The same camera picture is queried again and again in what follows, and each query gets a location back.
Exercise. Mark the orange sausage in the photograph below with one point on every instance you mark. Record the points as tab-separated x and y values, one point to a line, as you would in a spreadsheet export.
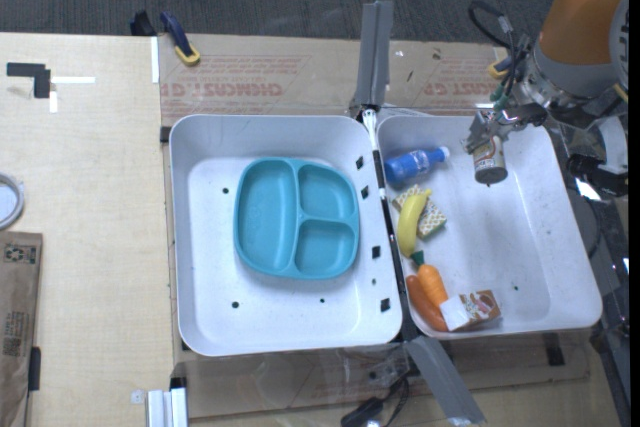
422	302

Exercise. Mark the yellow banana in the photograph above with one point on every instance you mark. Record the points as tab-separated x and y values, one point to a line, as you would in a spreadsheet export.
410	220

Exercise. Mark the yellow patterned packet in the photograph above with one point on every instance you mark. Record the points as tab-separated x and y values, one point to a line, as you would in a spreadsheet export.
434	217

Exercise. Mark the small white and brown can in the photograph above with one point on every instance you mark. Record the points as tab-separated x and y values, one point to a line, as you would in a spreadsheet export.
490	167

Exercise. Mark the brown cardboard board red print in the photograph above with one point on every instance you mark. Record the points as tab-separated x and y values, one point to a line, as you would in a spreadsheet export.
280	80

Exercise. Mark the brown and white carton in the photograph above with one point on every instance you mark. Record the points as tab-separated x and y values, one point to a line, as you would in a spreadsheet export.
472	310

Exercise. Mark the orange carrot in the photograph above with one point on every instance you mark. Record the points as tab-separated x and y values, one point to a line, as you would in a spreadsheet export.
432	282

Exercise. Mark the blue divided plate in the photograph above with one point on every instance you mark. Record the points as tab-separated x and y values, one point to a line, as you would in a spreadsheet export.
272	215

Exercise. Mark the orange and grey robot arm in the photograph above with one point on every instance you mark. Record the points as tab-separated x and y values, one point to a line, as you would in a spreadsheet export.
575	25

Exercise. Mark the brown paper bag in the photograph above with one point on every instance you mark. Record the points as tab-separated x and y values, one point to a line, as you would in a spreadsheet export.
17	315

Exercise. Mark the black cylinder on white bracket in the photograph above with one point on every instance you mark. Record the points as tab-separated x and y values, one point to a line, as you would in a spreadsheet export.
607	175

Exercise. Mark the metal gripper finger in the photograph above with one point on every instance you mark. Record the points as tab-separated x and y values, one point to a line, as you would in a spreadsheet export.
475	141

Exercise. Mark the white plastic tray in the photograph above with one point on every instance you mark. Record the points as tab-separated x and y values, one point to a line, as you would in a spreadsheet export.
210	275
505	245

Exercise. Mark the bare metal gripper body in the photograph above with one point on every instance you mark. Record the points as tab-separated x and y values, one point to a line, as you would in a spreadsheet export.
530	107

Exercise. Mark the blue plastic bottle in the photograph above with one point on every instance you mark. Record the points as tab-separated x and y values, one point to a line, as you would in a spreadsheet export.
407	166

